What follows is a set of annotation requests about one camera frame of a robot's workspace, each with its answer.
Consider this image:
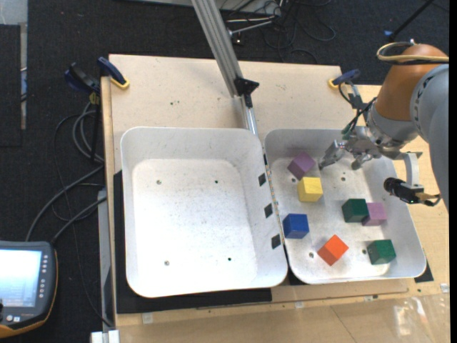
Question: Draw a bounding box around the yellow cube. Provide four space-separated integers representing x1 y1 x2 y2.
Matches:
296 176 324 204

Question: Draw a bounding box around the purple cube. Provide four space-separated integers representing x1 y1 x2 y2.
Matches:
361 202 388 227
286 151 317 181

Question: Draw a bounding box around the blue cube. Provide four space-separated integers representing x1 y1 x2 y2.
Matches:
282 213 311 240

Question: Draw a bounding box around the dark green cube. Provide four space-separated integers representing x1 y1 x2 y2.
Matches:
341 198 370 224
366 239 397 266

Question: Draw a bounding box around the pale wood board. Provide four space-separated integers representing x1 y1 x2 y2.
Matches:
108 54 410 313

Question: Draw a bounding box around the black cylinder on white bracket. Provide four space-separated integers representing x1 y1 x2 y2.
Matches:
383 151 426 205

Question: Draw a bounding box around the white plastic tray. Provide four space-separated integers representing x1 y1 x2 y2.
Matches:
263 128 428 286
120 126 289 299

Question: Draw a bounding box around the orange cube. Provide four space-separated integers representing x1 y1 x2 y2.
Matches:
316 234 350 267

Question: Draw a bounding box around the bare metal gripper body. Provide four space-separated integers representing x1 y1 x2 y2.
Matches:
343 125 405 160

